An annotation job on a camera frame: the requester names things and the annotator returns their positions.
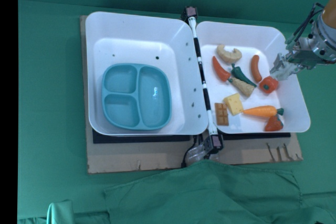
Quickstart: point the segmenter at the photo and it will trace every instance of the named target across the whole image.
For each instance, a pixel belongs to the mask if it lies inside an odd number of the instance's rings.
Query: red chili pepper
[[[221,64],[218,62],[215,56],[212,57],[212,64],[219,78],[223,81],[227,81],[227,79],[231,76],[231,74],[221,67]]]
[[[278,115],[271,116],[265,126],[265,132],[279,131],[283,128],[283,126],[284,125]]]
[[[279,81],[272,78],[271,76],[268,76],[264,78],[261,83],[259,84],[260,89],[265,93],[271,93],[275,89],[278,88]]]

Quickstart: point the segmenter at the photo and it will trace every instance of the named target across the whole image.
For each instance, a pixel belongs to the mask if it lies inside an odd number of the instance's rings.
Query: green pepper
[[[240,69],[240,67],[235,67],[235,64],[232,64],[232,71],[231,74],[236,77],[237,79],[240,79],[254,87],[256,87],[257,85],[255,85],[252,81],[250,81],[242,72],[242,70]]]

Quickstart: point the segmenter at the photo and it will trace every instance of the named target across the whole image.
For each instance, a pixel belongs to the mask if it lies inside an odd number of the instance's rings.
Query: orange sausage
[[[252,60],[251,60],[251,72],[252,72],[252,76],[254,80],[257,83],[262,80],[262,77],[258,69],[258,63],[259,63],[259,55],[253,55]]]

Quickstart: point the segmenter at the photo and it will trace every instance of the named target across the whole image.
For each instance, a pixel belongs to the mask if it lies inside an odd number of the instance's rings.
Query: white plastic tray
[[[250,71],[250,61],[254,54],[260,56],[259,71],[262,77],[269,75],[270,68],[277,53],[286,54],[285,38],[280,31],[272,27],[237,25],[215,22],[202,22],[196,27],[202,54],[204,75],[209,92],[213,119],[216,123],[215,102],[222,102],[238,90],[229,82],[218,79],[213,66],[212,57],[215,55],[222,67],[231,71],[232,67],[224,63],[218,57],[216,48],[224,44],[225,49],[231,51],[234,48],[242,52],[242,58],[236,62],[243,73],[253,80]],[[281,120],[284,127],[278,132],[304,132],[310,126],[310,118],[300,85],[296,75],[291,75],[287,80],[280,81],[279,87],[271,94],[264,94],[258,87],[254,89],[250,97],[242,94],[240,99],[244,109],[260,105],[273,105],[283,108],[284,115]],[[234,133],[262,133],[266,120],[244,115],[242,113],[232,116],[229,113],[229,126],[217,126],[222,132]]]
[[[193,135],[206,130],[208,119],[190,27],[178,19],[95,12],[86,19],[88,111],[99,133],[127,135]],[[104,117],[102,76],[117,63],[155,66],[167,76],[172,116],[159,130],[116,127]]]

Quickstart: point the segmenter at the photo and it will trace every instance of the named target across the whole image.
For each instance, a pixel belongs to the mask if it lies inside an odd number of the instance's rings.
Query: green background
[[[289,36],[312,4],[328,0],[18,0],[18,219],[45,216],[71,199],[75,212],[104,211],[103,189],[159,173],[87,174],[79,16],[102,10],[198,22],[272,26]],[[304,161],[250,165],[293,170],[305,195],[336,193],[336,69],[298,75],[311,117],[298,134]]]

